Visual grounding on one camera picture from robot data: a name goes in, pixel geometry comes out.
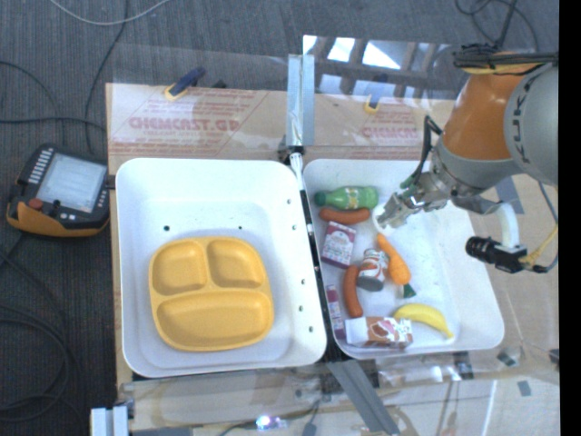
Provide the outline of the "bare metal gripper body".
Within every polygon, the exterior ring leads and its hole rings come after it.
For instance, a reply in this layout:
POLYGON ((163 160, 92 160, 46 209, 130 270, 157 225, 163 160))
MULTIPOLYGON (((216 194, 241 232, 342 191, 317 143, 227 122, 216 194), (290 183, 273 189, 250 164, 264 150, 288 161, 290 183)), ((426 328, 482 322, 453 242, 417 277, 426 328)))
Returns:
POLYGON ((446 172, 413 173, 400 184, 398 210, 413 214, 443 208, 451 199, 453 178, 446 172))

